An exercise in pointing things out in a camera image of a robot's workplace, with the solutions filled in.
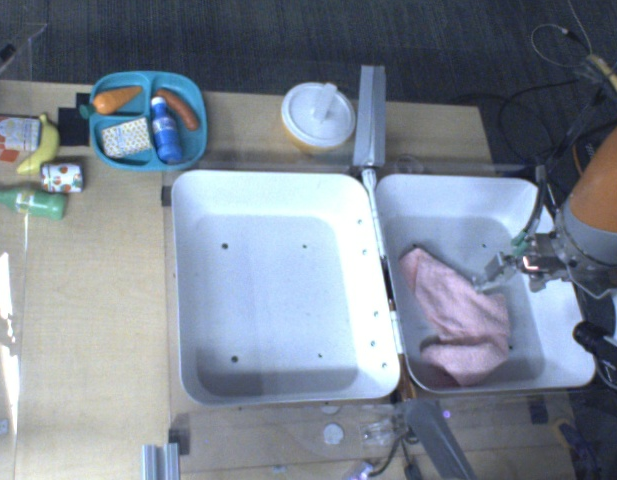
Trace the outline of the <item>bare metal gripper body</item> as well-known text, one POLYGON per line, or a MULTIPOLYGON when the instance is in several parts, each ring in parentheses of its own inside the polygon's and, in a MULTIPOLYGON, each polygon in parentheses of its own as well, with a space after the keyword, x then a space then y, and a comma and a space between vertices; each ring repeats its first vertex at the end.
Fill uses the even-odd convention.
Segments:
POLYGON ((531 292, 542 291, 550 281, 570 281, 571 271, 581 263, 577 251, 557 231, 524 235, 515 246, 515 258, 531 292))

